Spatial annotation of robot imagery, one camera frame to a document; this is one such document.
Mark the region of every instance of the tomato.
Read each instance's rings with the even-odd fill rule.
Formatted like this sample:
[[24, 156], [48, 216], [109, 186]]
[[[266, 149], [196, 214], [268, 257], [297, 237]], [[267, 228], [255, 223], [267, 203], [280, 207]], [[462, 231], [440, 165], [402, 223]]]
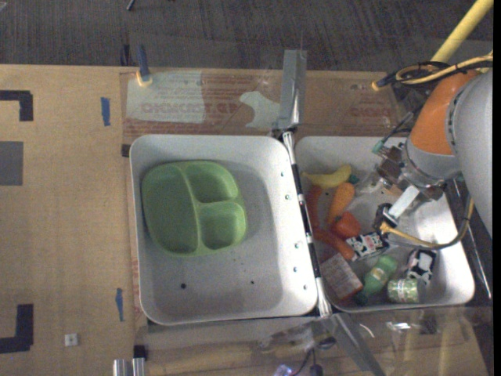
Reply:
[[330, 231], [339, 238], [347, 240], [360, 235], [362, 227], [351, 212], [345, 211], [331, 222]]

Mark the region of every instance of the can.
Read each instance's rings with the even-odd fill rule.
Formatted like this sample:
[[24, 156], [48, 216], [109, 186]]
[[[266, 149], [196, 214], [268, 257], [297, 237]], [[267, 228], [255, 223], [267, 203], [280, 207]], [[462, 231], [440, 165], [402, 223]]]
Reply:
[[390, 280], [387, 295], [392, 302], [418, 304], [423, 298], [423, 284], [418, 279]]

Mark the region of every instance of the toy banana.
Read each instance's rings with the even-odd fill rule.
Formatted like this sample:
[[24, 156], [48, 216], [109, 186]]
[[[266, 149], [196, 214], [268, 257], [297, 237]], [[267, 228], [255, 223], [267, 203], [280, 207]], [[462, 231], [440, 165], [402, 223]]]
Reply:
[[303, 175], [309, 179], [313, 185], [317, 185], [323, 190], [328, 190], [329, 188], [335, 188], [349, 180], [351, 165], [342, 165], [338, 170], [330, 174], [308, 174], [307, 172], [303, 172]]

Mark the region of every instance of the toy bottle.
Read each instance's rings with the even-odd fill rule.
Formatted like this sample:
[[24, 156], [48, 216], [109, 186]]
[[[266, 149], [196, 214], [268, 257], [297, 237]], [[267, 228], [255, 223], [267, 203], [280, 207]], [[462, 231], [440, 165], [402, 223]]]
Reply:
[[363, 289], [354, 300], [360, 306], [367, 305], [369, 298], [382, 291], [397, 270], [398, 262], [389, 255], [379, 257], [376, 265], [364, 276]]

